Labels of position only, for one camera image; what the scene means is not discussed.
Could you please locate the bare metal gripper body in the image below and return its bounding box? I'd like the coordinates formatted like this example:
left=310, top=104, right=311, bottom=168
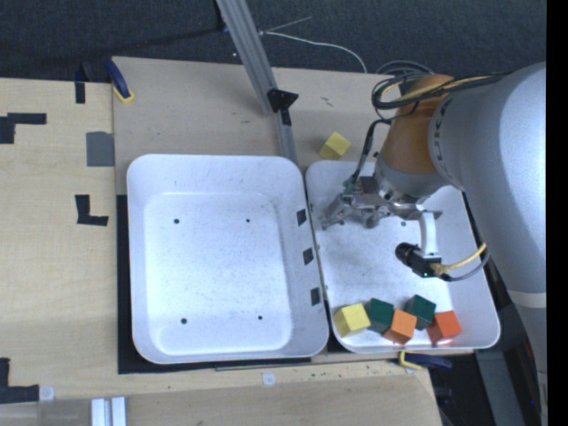
left=342, top=175, right=430, bottom=222

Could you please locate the white plastic tray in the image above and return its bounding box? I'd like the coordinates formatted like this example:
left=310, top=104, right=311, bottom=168
left=125, top=153, right=331, bottom=366
left=304, top=159, right=502, bottom=355

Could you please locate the yellow cube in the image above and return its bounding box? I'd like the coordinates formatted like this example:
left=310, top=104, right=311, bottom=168
left=333, top=302, right=373, bottom=338
left=318, top=130, right=352, bottom=161

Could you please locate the green cube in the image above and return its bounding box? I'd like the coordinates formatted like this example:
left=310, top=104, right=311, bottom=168
left=404, top=294, right=438, bottom=331
left=365, top=297, right=396, bottom=335

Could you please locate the orange cube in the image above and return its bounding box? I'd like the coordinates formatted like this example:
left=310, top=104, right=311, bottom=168
left=382, top=308, right=419, bottom=346
left=425, top=310, right=464, bottom=346

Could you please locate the pale wood board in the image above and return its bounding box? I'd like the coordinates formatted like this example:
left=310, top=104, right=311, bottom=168
left=111, top=55, right=478, bottom=366

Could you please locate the black cylinder on white bracket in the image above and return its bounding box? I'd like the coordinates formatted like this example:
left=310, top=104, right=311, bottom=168
left=394, top=209, right=445, bottom=280

